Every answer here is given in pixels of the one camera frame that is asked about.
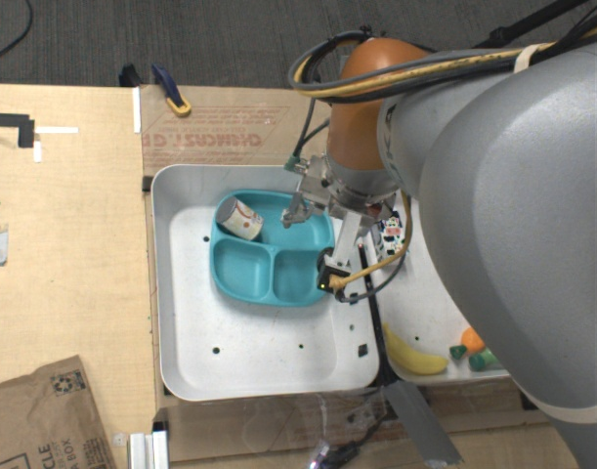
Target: table surface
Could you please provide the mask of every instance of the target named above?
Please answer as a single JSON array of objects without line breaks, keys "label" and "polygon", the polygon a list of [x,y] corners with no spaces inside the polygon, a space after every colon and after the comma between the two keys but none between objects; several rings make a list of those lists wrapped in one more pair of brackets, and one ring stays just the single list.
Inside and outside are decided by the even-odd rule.
[{"label": "table surface", "polygon": [[[131,89],[0,85],[0,112],[79,129],[41,135],[35,163],[31,149],[18,148],[17,130],[0,127],[0,224],[9,228],[0,267],[0,382],[78,354],[107,436],[148,432],[156,413],[153,283]],[[453,440],[464,469],[576,468],[549,425]],[[373,449],[386,456],[380,444]],[[112,450],[124,469],[126,448]],[[401,450],[411,455],[392,467],[423,466],[409,443],[388,453]],[[279,456],[192,467],[277,467]],[[284,465],[302,461],[288,456]]]}]

